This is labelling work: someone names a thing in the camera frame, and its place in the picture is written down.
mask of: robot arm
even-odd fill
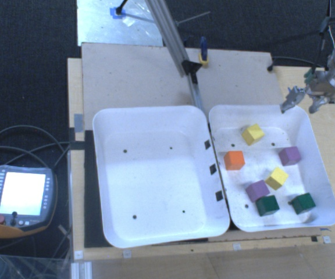
[[[281,112],[294,107],[307,94],[312,98],[310,113],[315,113],[326,103],[335,102],[335,49],[330,55],[325,71],[310,70],[305,75],[305,88],[294,87],[287,95],[286,101],[280,105]]]

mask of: wooden block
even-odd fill
[[[301,160],[301,154],[296,146],[284,148],[279,157],[283,166],[294,165]]]
[[[296,214],[308,212],[316,206],[310,193],[296,196],[291,201],[291,204],[293,205]]]
[[[271,215],[280,210],[279,204],[277,203],[274,195],[264,196],[257,200],[255,204],[260,216]]]
[[[270,176],[265,180],[266,184],[275,190],[278,190],[288,179],[289,175],[281,168],[277,167]]]
[[[246,192],[251,200],[251,202],[257,201],[259,198],[266,196],[270,193],[264,180],[257,181],[249,185],[246,189]]]
[[[240,170],[245,165],[242,151],[228,151],[224,156],[226,170]]]
[[[258,142],[264,135],[265,133],[262,131],[258,124],[249,126],[242,134],[244,140],[249,146]]]

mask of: black carpet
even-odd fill
[[[310,61],[317,55],[317,30],[328,4],[328,0],[166,1],[178,22],[211,11],[179,26],[188,47],[198,47],[200,37],[206,36],[209,48],[265,51]],[[335,17],[335,0],[332,10]],[[0,0],[0,130],[30,124],[68,141],[66,61],[80,57],[76,36],[76,0]],[[327,36],[318,62],[324,65],[331,51]],[[278,64],[301,65],[287,60]],[[0,144],[30,149],[45,141],[23,131],[4,135]],[[55,149],[41,154],[50,164],[59,155]],[[0,153],[0,164],[9,156]],[[39,257],[65,253],[67,241],[56,251],[63,238],[58,225],[69,228],[65,160],[56,172],[61,198],[50,228],[0,253]],[[9,242],[0,241],[0,246]]]

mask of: white plastic bin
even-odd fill
[[[119,248],[218,236],[229,213],[205,115],[105,109],[93,120],[102,221]]]
[[[239,229],[254,232],[335,223],[335,197],[304,110],[294,107],[281,114],[278,105],[218,105],[211,110],[209,119],[231,219]],[[241,134],[255,123],[265,136],[248,146]],[[296,165],[282,166],[278,153],[288,146],[297,146],[302,159]],[[245,166],[241,170],[225,169],[223,157],[228,151],[243,152]],[[265,180],[275,167],[289,175],[278,190],[269,187],[280,210],[261,217],[245,189],[251,183]],[[297,215],[289,201],[307,192],[316,207]]]

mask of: red emergency stop button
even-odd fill
[[[5,216],[4,215],[0,215],[0,224],[5,224]]]

